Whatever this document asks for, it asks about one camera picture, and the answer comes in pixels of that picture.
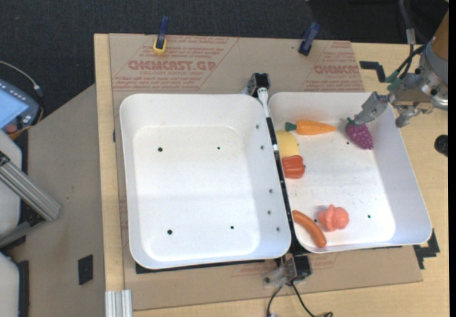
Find yellow toy fruit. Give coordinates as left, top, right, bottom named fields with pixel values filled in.
left=274, top=130, right=299, bottom=159

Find orange carrot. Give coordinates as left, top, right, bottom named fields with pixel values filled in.
left=284, top=119, right=338, bottom=136

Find orange bell pepper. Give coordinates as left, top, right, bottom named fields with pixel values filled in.
left=281, top=155, right=306, bottom=180

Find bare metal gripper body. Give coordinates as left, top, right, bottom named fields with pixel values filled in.
left=388, top=71, right=449, bottom=112

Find purple grapes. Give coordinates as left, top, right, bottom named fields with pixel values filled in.
left=344, top=118, right=374, bottom=150

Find brown cardboard board red print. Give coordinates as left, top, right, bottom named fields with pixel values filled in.
left=108, top=33, right=425, bottom=311

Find thin black and white rod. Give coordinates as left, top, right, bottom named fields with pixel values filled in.
left=256, top=86, right=296, bottom=256

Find black block with thin wires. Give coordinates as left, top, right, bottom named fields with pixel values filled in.
left=245, top=72, right=271, bottom=98
left=263, top=254, right=314, bottom=289

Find white plastic tray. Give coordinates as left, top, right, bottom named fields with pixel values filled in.
left=118, top=93, right=292, bottom=270
left=266, top=90, right=433, bottom=254

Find orange sausage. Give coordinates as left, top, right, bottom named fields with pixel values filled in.
left=291, top=209, right=328, bottom=249

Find pink lumpy toy food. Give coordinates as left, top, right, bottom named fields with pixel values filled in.
left=317, top=204, right=350, bottom=232

